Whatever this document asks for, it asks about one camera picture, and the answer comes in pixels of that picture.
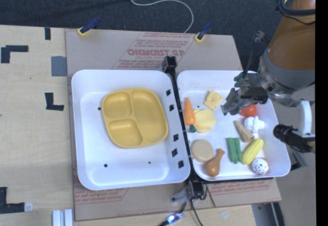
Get beige ice cream cone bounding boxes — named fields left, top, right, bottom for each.
left=233, top=120, right=255, bottom=143

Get yellow corn cob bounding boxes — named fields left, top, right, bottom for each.
left=241, top=138, right=264, bottom=165

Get green beans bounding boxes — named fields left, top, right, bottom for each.
left=225, top=137, right=243, bottom=165

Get black block with wires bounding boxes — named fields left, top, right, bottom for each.
left=161, top=55, right=178, bottom=74
left=184, top=180, right=206, bottom=199

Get orange carrot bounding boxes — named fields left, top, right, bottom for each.
left=183, top=97, right=196, bottom=126

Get yellow divided plate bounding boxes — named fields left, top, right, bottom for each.
left=101, top=88, right=170, bottom=149

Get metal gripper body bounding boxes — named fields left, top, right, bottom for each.
left=237, top=67, right=303, bottom=108

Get thin black rod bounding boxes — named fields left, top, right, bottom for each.
left=169, top=71, right=197, bottom=182

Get brown cardboard board red print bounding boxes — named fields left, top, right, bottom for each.
left=65, top=28, right=282, bottom=222

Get yellow cheese slice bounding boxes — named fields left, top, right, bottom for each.
left=203, top=90, right=223, bottom=111

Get brown chicken drumstick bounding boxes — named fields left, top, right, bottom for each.
left=205, top=148, right=226, bottom=178

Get white speckled ball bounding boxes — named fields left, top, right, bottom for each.
left=251, top=157, right=269, bottom=176

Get black cylinder on white bracket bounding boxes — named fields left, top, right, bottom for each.
left=273, top=100, right=316, bottom=154

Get white cauliflower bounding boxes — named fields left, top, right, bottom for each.
left=243, top=115, right=265, bottom=138

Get red tomato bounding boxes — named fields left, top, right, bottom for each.
left=240, top=104, right=258, bottom=118

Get white plastic tray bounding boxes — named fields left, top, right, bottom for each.
left=176, top=70, right=292, bottom=181
left=71, top=69, right=191, bottom=191

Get yellow potato chips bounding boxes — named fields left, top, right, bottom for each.
left=191, top=108, right=217, bottom=134

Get beige round biscuit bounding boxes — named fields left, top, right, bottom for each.
left=190, top=139, right=215, bottom=163

